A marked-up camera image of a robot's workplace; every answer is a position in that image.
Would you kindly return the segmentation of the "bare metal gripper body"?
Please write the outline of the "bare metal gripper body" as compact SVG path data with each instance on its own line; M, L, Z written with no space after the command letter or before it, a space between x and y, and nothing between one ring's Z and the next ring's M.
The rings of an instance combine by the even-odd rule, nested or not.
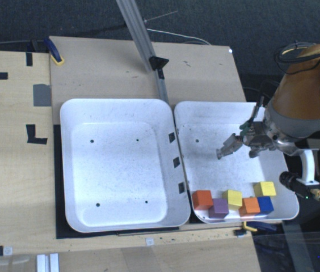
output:
M252 147L259 147L263 151L279 150L288 156L298 156L302 149L296 146L298 138L290 137L281 132L274 122L264 121L248 122L242 125L243 144Z

